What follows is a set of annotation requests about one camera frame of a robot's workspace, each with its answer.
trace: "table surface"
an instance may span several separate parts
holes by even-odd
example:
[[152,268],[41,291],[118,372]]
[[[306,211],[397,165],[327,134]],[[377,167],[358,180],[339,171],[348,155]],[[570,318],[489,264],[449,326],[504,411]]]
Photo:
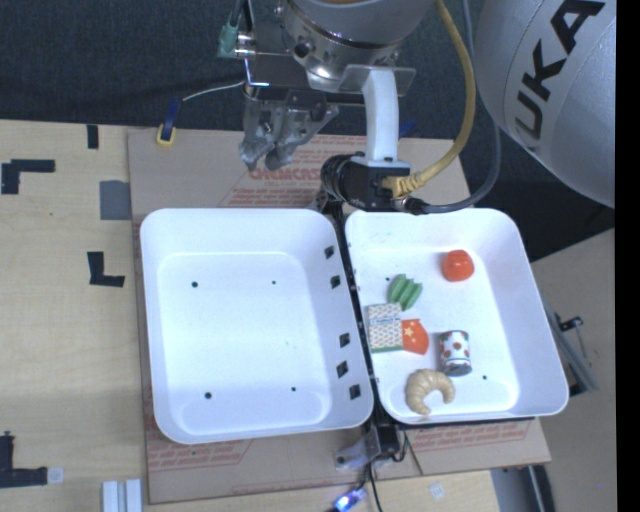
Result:
[[[92,150],[85,125],[0,121],[0,162],[56,162],[54,174],[23,172],[19,193],[0,196],[0,431],[16,436],[14,467],[64,471],[59,484],[0,489],[2,510],[98,511],[104,481],[140,478],[145,488],[132,226],[101,220],[99,200],[100,182],[129,181],[126,133],[101,126],[100,147]],[[122,288],[89,285],[91,251],[104,252],[105,274],[126,276]],[[386,512],[499,510],[489,471],[381,481],[377,488]],[[346,490],[145,510],[322,511]],[[360,509],[375,510],[373,499]]]

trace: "red tomato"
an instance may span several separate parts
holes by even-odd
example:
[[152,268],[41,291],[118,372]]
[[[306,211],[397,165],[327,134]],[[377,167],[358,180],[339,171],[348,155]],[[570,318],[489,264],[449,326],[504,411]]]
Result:
[[449,281],[464,281],[474,270],[471,256],[462,249],[447,253],[442,261],[442,273]]

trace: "cardboard box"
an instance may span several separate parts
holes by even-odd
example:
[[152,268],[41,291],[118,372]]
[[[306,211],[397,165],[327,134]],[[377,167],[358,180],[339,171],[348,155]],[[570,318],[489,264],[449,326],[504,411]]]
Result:
[[[141,349],[146,452],[151,503],[350,484],[358,471],[336,470],[334,451],[354,444],[361,430],[298,434],[202,445],[179,445],[154,421],[139,245],[140,225],[161,208],[312,207],[320,190],[320,167],[330,156],[354,153],[364,137],[316,136],[278,171],[248,172],[238,155],[242,134],[179,131],[161,148],[155,129],[128,134],[134,231],[134,263]],[[398,156],[413,171],[427,167],[450,141],[401,140]],[[419,196],[435,204],[468,196],[458,160],[432,179]],[[407,478],[550,460],[537,419],[482,425],[439,426],[407,433],[410,453],[401,463],[378,468],[379,479]]]

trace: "tin can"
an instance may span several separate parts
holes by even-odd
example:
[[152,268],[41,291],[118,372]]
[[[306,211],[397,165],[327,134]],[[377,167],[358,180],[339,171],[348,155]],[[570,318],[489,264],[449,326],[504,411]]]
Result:
[[440,341],[440,370],[450,377],[466,375],[472,370],[469,334],[453,330],[443,332]]

